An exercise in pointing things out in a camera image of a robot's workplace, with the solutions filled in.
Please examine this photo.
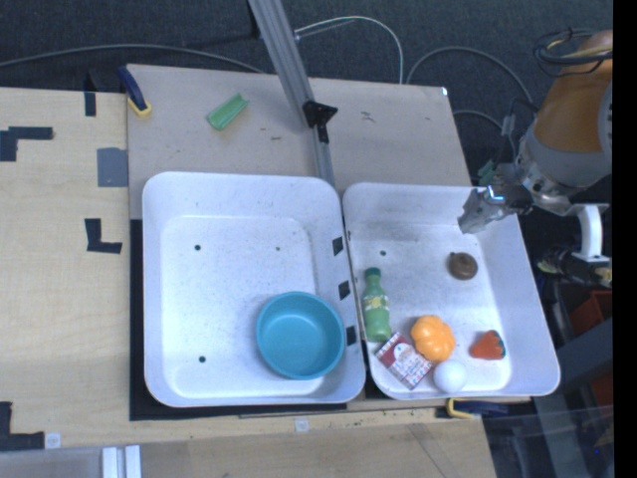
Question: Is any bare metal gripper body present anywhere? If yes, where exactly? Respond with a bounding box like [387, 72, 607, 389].
[489, 161, 578, 217]

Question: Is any brown doughnut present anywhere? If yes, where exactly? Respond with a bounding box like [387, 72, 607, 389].
[446, 251, 480, 282]

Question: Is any white plastic tray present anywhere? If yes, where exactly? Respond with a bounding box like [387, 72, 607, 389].
[141, 170, 367, 409]
[341, 181, 562, 402]

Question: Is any pale brown flat board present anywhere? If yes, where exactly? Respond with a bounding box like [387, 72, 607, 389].
[126, 63, 532, 418]

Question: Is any orange pumpkin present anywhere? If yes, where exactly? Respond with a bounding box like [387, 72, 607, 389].
[409, 314, 457, 364]

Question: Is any green plastic bottle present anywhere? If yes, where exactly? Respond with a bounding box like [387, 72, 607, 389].
[360, 266, 393, 345]

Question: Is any red and white carton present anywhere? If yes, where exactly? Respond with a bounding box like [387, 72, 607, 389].
[374, 331, 434, 392]

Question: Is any white egg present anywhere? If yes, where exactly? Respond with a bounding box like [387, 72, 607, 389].
[432, 358, 469, 394]

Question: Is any blue bowl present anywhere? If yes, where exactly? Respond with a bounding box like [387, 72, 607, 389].
[255, 290, 346, 381]

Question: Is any green curved toy piece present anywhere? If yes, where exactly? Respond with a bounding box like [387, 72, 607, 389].
[205, 92, 251, 131]

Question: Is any black cylinder on white bracket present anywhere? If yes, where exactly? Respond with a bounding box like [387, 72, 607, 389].
[538, 203, 613, 287]

